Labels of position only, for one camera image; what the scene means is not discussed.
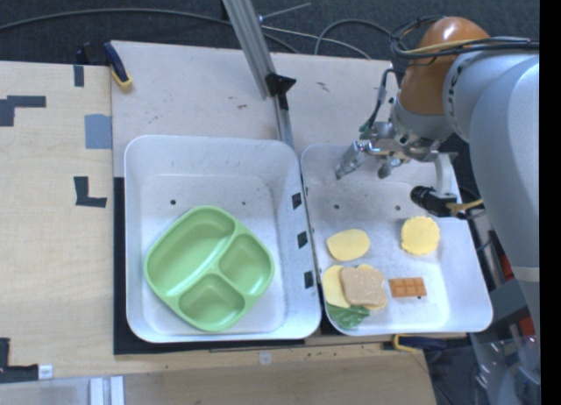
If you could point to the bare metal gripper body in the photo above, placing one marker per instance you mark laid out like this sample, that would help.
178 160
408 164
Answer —
396 142

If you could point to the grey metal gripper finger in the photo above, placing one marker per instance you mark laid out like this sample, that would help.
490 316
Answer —
388 168
349 161

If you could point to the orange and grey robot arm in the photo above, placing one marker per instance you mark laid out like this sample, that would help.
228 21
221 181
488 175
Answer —
495 105

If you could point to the yellow round biscuit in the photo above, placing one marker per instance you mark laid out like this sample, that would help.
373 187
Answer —
420 236

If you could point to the yellow oval slice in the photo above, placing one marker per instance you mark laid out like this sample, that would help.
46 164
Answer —
333 286
348 244

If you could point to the tan bread slice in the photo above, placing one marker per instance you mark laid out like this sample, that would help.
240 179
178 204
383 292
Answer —
363 286

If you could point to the orange waffle biscuit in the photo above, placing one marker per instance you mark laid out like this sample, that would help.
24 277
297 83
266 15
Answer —
407 287

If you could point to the white plastic tray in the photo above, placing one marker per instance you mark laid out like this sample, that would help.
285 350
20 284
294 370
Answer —
456 289
210 162

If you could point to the green lettuce leaf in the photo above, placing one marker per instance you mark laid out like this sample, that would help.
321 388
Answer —
348 317

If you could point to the green divided plate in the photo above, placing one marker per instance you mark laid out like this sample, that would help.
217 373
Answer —
206 263

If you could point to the black cylinder on white bracket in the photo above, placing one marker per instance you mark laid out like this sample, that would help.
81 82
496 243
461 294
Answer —
431 199

